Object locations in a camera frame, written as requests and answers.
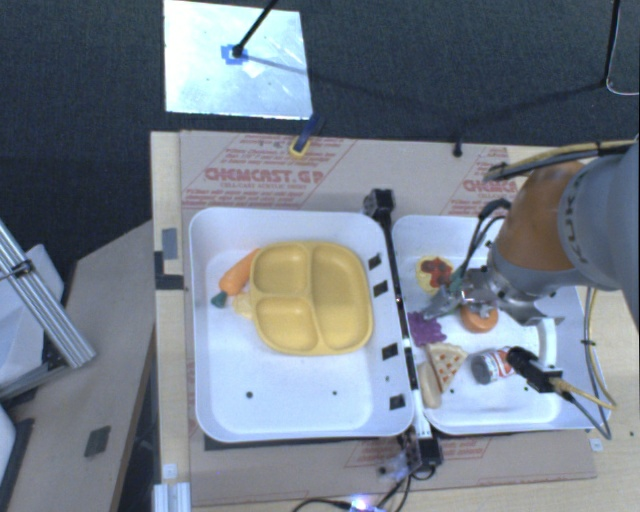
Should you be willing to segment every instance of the yellow plate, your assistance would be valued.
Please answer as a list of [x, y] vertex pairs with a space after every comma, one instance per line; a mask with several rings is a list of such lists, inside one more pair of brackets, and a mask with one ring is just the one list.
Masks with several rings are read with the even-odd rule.
[[344, 354], [371, 337], [367, 276], [344, 246], [307, 241], [266, 246], [253, 260], [250, 284], [253, 321], [274, 350]]

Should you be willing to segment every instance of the toy carrot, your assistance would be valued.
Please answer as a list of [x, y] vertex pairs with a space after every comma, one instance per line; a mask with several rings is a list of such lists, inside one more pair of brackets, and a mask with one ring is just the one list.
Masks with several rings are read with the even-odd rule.
[[211, 304], [222, 308], [229, 295], [238, 295], [242, 291], [251, 275], [251, 262], [259, 250], [254, 249], [224, 273], [218, 282], [220, 293], [211, 299]]

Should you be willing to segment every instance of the black metal bar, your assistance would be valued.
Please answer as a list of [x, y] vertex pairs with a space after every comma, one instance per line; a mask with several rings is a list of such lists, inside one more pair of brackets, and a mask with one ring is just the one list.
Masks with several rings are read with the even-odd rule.
[[235, 45], [233, 47], [233, 50], [231, 51], [231, 54], [236, 58], [239, 59], [240, 56], [242, 55], [242, 52], [244, 50], [245, 45], [249, 42], [249, 39], [251, 39], [251, 36], [254, 34], [254, 32], [256, 30], [258, 30], [258, 27], [260, 27], [260, 25], [262, 24], [262, 22], [264, 21], [264, 19], [269, 15], [269, 13], [271, 12], [271, 10], [276, 6], [276, 4], [278, 3], [278, 0], [271, 0], [269, 2], [269, 4], [264, 8], [264, 10], [260, 13], [260, 16], [258, 16], [258, 19], [255, 21], [255, 23], [251, 26], [251, 28], [249, 29], [249, 31], [245, 34], [245, 36], [242, 38], [242, 41], [240, 41], [237, 45]]
[[620, 18], [620, 0], [613, 0], [611, 13], [611, 27], [609, 28], [609, 46], [607, 48], [607, 61], [604, 65], [604, 77], [600, 82], [602, 87], [607, 85], [609, 71], [611, 70], [611, 60], [613, 58], [613, 49], [615, 47], [616, 33], [618, 32], [618, 23]]

